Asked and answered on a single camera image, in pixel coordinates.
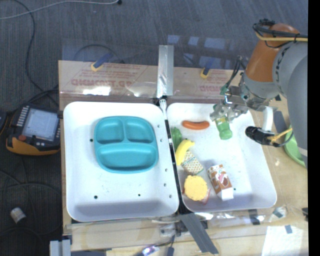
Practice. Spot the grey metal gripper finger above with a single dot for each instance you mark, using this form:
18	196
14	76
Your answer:
218	111
236	113

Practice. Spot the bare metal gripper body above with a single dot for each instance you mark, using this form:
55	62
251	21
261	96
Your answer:
237	98

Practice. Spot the green plastic bottle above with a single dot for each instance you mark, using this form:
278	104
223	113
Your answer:
224	131

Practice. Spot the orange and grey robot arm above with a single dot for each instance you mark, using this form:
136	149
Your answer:
292	75

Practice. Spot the orange sausage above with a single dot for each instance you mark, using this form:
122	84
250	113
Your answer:
195	125

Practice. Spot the green broccoli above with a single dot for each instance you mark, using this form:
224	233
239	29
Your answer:
177	136

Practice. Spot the yellow banana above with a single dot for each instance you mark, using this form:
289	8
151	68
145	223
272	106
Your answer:
182	150

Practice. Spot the white plastic tray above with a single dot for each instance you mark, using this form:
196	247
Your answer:
247	170
112	195

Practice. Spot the checked biscuit packet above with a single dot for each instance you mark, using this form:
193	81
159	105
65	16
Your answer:
192	165

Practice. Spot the brown and white carton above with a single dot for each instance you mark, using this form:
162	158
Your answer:
221	183

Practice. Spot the yellow round biscuit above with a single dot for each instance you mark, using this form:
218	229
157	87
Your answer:
195	187

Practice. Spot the brown cardboard board, red print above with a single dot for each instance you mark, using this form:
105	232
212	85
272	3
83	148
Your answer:
287	190

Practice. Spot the blue divided plate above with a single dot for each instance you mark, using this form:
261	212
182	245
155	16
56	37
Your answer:
125	155

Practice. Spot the small grey metal can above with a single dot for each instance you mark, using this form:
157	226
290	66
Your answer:
18	215

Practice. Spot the black cylinder on white bracket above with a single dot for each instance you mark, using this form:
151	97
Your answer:
258	135

